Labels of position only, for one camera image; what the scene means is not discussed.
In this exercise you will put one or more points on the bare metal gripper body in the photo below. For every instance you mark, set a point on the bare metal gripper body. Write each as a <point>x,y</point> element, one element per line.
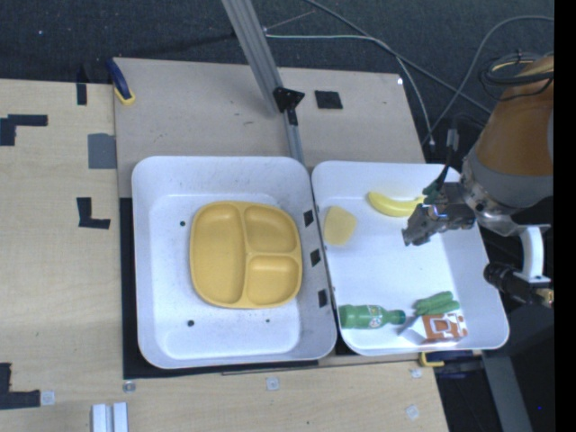
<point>459,212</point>

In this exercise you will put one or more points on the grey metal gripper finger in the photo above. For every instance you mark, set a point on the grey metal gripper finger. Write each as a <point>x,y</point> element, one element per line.
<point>411,236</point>
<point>420,216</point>

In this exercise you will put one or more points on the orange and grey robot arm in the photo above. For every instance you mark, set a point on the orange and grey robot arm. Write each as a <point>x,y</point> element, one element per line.
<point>513,137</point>

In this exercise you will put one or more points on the yellow banana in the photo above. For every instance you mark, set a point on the yellow banana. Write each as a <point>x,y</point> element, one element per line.
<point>391,207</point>

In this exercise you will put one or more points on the white plastic tray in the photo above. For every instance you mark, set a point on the white plastic tray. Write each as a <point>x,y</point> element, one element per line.
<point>171,259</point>
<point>387,268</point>

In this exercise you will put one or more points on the green bean pods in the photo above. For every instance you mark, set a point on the green bean pods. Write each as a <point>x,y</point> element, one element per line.
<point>435,304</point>

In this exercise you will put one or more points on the pale yellow slice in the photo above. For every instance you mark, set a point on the pale yellow slice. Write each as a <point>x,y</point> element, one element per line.
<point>338,227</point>

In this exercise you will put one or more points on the green plastic bottle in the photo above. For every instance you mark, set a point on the green plastic bottle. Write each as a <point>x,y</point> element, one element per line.
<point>364,317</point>

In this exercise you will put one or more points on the orange and white carton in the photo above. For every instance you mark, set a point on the orange and white carton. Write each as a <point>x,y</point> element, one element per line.
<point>443,329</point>

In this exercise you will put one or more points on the yellow divided plate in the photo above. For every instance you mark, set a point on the yellow divided plate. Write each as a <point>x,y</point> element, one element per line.
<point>225,254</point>

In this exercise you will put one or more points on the pale wood board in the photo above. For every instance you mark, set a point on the pale wood board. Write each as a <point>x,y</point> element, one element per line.
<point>202,115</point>

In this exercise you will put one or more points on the black cylinder on white bracket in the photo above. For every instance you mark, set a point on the black cylinder on white bracket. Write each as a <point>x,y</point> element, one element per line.
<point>531,250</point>

